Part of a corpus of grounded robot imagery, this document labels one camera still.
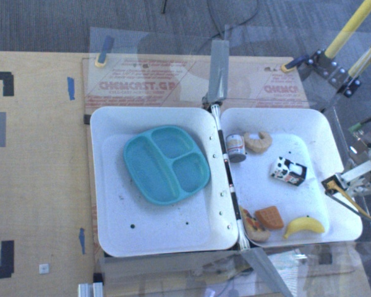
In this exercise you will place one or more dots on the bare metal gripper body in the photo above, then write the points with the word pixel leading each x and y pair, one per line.
pixel 364 148

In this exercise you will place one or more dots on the black and white milk carton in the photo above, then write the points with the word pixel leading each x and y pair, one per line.
pixel 287 170

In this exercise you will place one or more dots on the yellow banana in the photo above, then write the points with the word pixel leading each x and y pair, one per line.
pixel 304 225

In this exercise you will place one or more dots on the tan toy croissant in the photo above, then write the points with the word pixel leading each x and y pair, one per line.
pixel 257 144

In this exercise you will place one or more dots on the white plastic tray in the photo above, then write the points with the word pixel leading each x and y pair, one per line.
pixel 266 192
pixel 160 227

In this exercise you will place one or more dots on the orange toy waffle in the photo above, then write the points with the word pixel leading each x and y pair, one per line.
pixel 270 217

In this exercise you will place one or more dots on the small red and white can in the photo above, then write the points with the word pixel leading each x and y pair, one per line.
pixel 235 147

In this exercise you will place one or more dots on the toy pizza slice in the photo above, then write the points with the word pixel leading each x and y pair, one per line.
pixel 255 227

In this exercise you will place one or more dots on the thin black and white rod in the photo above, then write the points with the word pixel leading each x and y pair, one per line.
pixel 221 136

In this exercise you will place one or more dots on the blue divided plate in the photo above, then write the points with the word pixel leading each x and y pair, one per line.
pixel 160 169

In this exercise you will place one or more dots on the brown cardboard board red print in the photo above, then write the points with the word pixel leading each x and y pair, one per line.
pixel 126 87

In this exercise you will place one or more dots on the black cylinder on white bracket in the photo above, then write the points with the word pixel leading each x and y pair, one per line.
pixel 331 183

